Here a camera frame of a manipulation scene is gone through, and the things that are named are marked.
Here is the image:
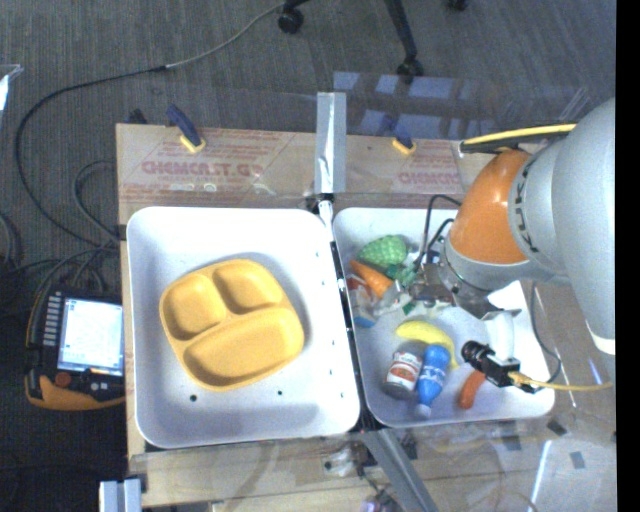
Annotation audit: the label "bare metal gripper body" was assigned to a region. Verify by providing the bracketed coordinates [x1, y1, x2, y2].
[407, 261, 460, 310]

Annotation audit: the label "orange carrot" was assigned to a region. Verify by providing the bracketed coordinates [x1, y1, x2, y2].
[348, 259, 397, 300]

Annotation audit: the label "yellow banana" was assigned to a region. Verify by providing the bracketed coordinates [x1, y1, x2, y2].
[394, 319, 460, 372]

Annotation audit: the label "green grapes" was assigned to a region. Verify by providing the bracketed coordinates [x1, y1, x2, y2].
[356, 234, 410, 268]

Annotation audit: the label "red and white can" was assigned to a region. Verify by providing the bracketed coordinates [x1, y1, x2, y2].
[383, 349, 424, 400]

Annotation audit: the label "blue bottle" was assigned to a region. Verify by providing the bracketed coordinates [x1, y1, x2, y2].
[413, 344, 453, 421]

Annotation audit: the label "orange sausage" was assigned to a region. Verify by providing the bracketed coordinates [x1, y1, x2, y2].
[458, 369, 488, 411]

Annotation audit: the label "white plastic tray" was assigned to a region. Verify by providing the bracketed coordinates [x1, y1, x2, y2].
[125, 205, 362, 450]
[331, 206, 557, 429]

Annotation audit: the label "yellow divided plate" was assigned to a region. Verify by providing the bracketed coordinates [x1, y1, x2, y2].
[158, 257, 307, 393]

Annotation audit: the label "brown cardboard board red print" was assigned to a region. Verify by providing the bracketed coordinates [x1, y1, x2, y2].
[115, 123, 561, 507]

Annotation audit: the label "black chair base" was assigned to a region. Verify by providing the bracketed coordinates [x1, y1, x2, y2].
[276, 0, 472, 84]

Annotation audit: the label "black cylinder on white bracket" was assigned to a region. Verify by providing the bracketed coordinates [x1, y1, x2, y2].
[459, 307, 524, 389]

